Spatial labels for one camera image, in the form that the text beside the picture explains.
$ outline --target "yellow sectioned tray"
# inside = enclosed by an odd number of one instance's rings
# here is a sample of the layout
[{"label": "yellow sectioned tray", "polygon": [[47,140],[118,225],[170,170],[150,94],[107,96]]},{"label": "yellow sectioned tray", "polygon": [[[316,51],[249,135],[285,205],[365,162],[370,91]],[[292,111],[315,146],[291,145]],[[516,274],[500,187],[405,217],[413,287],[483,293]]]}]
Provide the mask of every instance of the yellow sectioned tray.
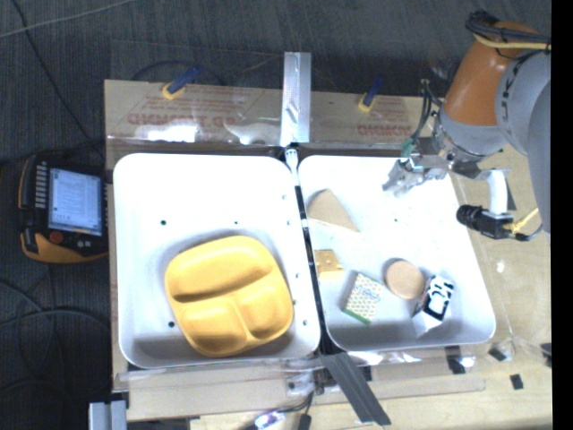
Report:
[{"label": "yellow sectioned tray", "polygon": [[286,283],[270,251],[248,236],[190,248],[165,272],[179,327],[206,357],[230,357],[282,335],[294,316]]}]

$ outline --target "green patterned box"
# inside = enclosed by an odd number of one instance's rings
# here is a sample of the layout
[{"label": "green patterned box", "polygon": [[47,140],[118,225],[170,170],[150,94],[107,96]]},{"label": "green patterned box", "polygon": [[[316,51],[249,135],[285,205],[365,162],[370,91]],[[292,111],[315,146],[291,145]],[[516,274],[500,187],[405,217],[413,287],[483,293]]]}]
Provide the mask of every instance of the green patterned box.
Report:
[{"label": "green patterned box", "polygon": [[342,312],[362,323],[370,324],[383,289],[379,281],[358,273]]}]

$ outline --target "small object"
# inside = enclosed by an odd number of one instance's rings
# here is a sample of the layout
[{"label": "small object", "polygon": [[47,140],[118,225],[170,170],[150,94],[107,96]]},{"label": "small object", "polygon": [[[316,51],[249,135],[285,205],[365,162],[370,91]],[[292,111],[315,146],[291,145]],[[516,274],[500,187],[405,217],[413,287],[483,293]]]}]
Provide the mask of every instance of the small object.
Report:
[{"label": "small object", "polygon": [[543,356],[545,357],[545,365],[548,367],[552,367],[552,344],[550,342],[544,342],[540,345],[541,350],[543,352]]},{"label": "small object", "polygon": [[406,300],[422,295],[426,283],[422,272],[406,260],[394,261],[386,270],[384,280],[394,295]]},{"label": "small object", "polygon": [[308,414],[301,414],[298,420],[297,430],[309,430],[311,428],[312,418]]},{"label": "small object", "polygon": [[379,281],[358,273],[342,312],[362,323],[370,324],[383,289]]},{"label": "small object", "polygon": [[462,351],[459,346],[446,347],[446,360],[448,361],[448,367],[453,374],[466,373],[464,358],[462,357]]},{"label": "small object", "polygon": [[358,107],[362,111],[368,112],[372,109],[372,106],[374,105],[374,99],[382,85],[383,80],[384,79],[382,78],[382,75],[378,75],[368,92],[364,93],[364,95],[361,97]]},{"label": "small object", "polygon": [[402,142],[400,145],[401,153],[400,158],[409,158],[412,154],[412,150],[414,149],[414,139],[412,137],[408,137]]},{"label": "small object", "polygon": [[163,96],[169,100],[173,100],[176,97],[179,97],[181,94],[183,94],[185,85],[197,80],[201,76],[202,71],[203,69],[200,66],[191,67],[190,69],[186,70],[172,82],[166,84],[163,87]]},{"label": "small object", "polygon": [[315,250],[314,260],[321,280],[339,280],[344,274],[334,250]]},{"label": "small object", "polygon": [[519,374],[512,374],[509,379],[511,380],[511,385],[513,385],[513,390],[517,391],[523,389],[523,381]]},{"label": "small object", "polygon": [[254,424],[259,430],[264,430],[270,426],[274,426],[277,422],[285,420],[285,414],[278,411],[272,411],[267,414],[261,414],[254,419]]},{"label": "small object", "polygon": [[428,281],[412,314],[416,337],[443,323],[453,293],[454,284],[442,276],[435,275]]},{"label": "small object", "polygon": [[360,232],[346,209],[329,189],[321,191],[312,199],[308,207],[308,218]]},{"label": "small object", "polygon": [[502,362],[507,359],[506,355],[503,352],[501,352],[501,350],[499,350],[498,348],[491,348],[488,354],[490,354],[493,358],[495,358],[499,362]]}]

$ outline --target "blue clamp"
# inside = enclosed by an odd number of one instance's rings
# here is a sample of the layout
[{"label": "blue clamp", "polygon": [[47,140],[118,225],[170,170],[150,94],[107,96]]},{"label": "blue clamp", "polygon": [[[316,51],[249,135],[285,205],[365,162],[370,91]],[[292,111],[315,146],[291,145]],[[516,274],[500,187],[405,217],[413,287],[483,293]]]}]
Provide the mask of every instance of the blue clamp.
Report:
[{"label": "blue clamp", "polygon": [[368,92],[364,93],[364,95],[360,98],[360,103],[358,104],[358,107],[362,111],[367,112],[372,109],[372,106],[374,105],[374,98],[376,97],[376,94],[380,90],[383,81],[384,78],[382,77],[382,75],[378,75],[378,77],[372,84],[371,88],[368,90]]},{"label": "blue clamp", "polygon": [[195,82],[203,73],[203,67],[197,65],[196,67],[191,67],[172,82],[166,84],[163,87],[163,95],[166,99],[173,100],[174,98],[183,94],[186,84]]}]

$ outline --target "round tan cookie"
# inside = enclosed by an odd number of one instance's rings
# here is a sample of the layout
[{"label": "round tan cookie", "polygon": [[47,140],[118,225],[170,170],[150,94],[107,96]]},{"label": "round tan cookie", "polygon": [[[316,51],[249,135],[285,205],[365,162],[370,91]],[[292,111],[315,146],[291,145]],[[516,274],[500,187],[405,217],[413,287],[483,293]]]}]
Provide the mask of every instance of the round tan cookie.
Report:
[{"label": "round tan cookie", "polygon": [[414,299],[422,295],[425,280],[422,272],[406,260],[396,260],[386,270],[386,285],[397,297]]}]

